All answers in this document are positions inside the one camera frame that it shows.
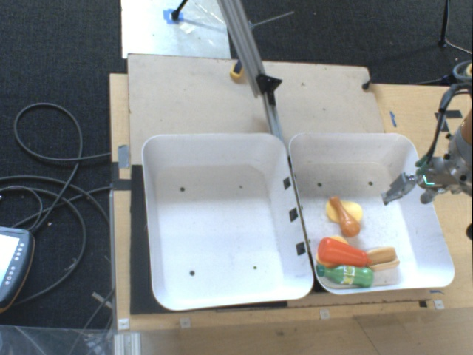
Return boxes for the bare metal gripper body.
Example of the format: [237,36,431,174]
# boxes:
[415,155,473,196]

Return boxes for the white plastic tray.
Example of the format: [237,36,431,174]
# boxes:
[141,132,316,312]
[287,132,456,296]

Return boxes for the brown toy chicken drumstick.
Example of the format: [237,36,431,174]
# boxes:
[329,196,361,238]

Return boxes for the toy hot dog bun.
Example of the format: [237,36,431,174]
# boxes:
[365,246,401,273]

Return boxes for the orange toy carrot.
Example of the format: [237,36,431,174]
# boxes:
[316,237,372,268]

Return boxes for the green toy bottle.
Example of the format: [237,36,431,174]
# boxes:
[315,264,375,289]

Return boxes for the thin black and white rod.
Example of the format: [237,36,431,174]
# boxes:
[285,149,316,281]

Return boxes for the pale flat board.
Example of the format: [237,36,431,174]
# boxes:
[126,53,386,166]

